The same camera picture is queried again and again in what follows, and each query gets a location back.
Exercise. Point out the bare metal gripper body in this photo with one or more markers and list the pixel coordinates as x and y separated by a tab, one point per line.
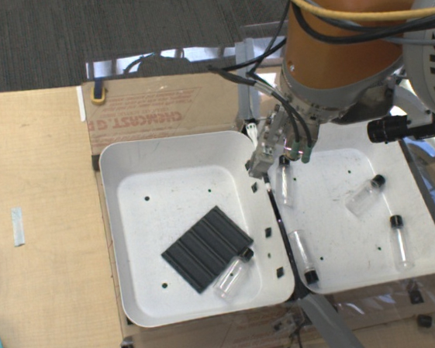
280	129

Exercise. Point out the brown cardboard board red print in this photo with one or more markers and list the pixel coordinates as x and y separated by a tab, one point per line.
147	107

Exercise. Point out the white plastic tray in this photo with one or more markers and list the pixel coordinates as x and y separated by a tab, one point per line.
346	240
174	205

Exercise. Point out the black cylinder on white bracket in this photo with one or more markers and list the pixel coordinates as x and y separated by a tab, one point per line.
390	129

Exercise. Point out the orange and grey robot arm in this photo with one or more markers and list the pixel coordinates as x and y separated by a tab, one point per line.
344	18

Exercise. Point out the black ribbed mat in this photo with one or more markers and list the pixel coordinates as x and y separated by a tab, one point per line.
206	248

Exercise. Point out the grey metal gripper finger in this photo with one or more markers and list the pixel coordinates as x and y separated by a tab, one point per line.
260	162

